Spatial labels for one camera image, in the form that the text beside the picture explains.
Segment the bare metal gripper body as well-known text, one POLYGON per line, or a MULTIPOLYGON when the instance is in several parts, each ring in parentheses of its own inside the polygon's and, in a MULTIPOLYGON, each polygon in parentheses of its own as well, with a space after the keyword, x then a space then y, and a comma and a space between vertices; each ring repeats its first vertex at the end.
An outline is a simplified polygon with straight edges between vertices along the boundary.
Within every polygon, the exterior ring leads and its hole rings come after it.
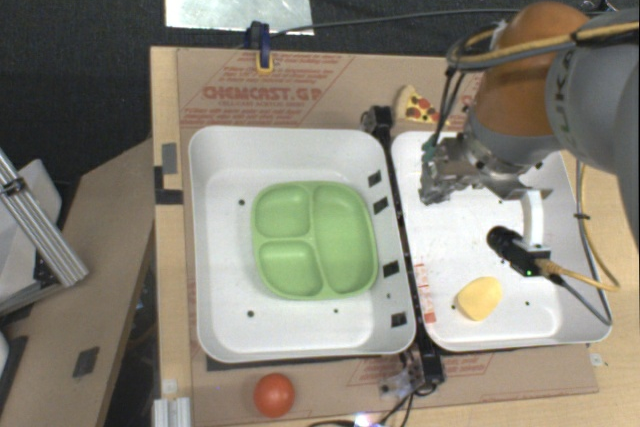
POLYGON ((467 188, 485 188, 501 200, 518 200, 529 190, 520 180, 526 166, 499 159, 471 135, 432 135, 422 146, 421 164, 419 196, 425 205, 467 188))

